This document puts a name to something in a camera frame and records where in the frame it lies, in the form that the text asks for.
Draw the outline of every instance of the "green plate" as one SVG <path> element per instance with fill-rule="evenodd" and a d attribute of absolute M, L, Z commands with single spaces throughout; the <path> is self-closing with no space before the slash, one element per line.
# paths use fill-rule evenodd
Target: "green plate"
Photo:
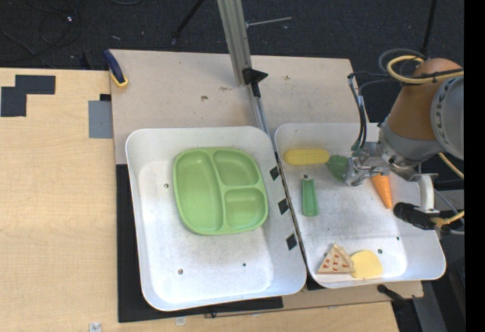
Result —
<path fill-rule="evenodd" d="M 261 172 L 242 150 L 181 152 L 174 162 L 174 192 L 183 223 L 201 235 L 254 230 L 268 217 Z"/>

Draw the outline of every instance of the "wooden tabletop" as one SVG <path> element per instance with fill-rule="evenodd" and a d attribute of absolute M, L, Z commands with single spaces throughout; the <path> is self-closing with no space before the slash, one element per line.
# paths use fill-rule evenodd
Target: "wooden tabletop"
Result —
<path fill-rule="evenodd" d="M 2 329 L 180 330 L 174 318 L 117 321 L 114 139 L 91 138 L 88 116 L 89 102 L 111 93 L 109 73 L 1 68 L 0 87 L 16 75 L 55 76 L 55 94 L 27 94 L 26 116 L 0 117 Z M 417 282 L 389 288 L 422 295 Z M 277 312 L 177 321 L 194 331 L 398 331 L 375 288 L 318 292 L 288 296 Z"/>

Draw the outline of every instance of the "black floor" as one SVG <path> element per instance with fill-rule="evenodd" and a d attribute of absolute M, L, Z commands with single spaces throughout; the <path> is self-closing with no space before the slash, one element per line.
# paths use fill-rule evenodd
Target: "black floor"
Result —
<path fill-rule="evenodd" d="M 105 49 L 228 53 L 216 0 L 204 0 L 184 22 L 197 1 L 0 0 L 0 66 L 105 69 Z M 464 66 L 465 0 L 242 0 L 242 6 L 248 23 L 291 17 L 250 26 L 252 55 L 348 58 L 355 71 L 378 73 L 384 52 L 411 49 Z M 373 80 L 358 75 L 360 85 Z M 399 89 L 366 86 L 371 122 L 383 121 Z M 456 164 L 463 171 L 463 162 Z M 439 190 L 464 188 L 438 158 L 423 171 L 439 173 Z M 403 320 L 414 313 L 403 312 L 402 330 L 410 332 Z"/>

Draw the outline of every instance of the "black mat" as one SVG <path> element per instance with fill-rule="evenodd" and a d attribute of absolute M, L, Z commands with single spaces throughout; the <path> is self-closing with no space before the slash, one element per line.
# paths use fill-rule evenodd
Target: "black mat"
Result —
<path fill-rule="evenodd" d="M 218 313 L 224 312 L 258 311 L 283 307 L 281 297 L 228 302 L 175 312 L 162 312 L 150 306 L 143 297 L 140 283 L 130 175 L 126 165 L 117 165 L 116 178 L 118 321 L 120 323 L 187 315 L 216 317 Z"/>

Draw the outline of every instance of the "yellow cable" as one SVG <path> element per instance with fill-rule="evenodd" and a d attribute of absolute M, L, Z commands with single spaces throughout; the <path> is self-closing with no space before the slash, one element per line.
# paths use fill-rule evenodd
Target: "yellow cable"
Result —
<path fill-rule="evenodd" d="M 458 76 L 463 76 L 465 72 L 463 70 L 460 70 L 459 72 L 455 72 L 453 74 L 444 74 L 441 76 L 436 76 L 436 77 L 404 77 L 403 75 L 398 74 L 393 70 L 393 65 L 396 62 L 404 61 L 404 60 L 416 60 L 419 62 L 424 62 L 422 58 L 413 56 L 413 55 L 404 55 L 400 57 L 396 57 L 393 60 L 389 61 L 387 63 L 387 72 L 389 75 L 399 81 L 402 81 L 403 83 L 408 83 L 408 84 L 424 84 L 424 83 L 432 83 L 436 80 L 444 80 L 444 79 L 450 79 L 452 77 L 458 77 Z"/>
<path fill-rule="evenodd" d="M 462 180 L 465 179 L 465 175 L 454 165 L 452 162 L 443 154 L 443 153 L 438 153 L 438 156 L 443 160 L 445 164 L 448 165 L 448 167 L 454 171 Z"/>
<path fill-rule="evenodd" d="M 447 219 L 443 219 L 443 218 L 431 218 L 431 220 L 436 223 L 436 226 L 437 227 L 442 227 L 442 226 L 446 226 L 448 224 L 451 224 L 453 221 L 457 221 L 459 218 L 463 218 L 465 216 L 465 210 L 459 212 L 458 214 L 450 217 L 450 218 L 447 218 Z"/>

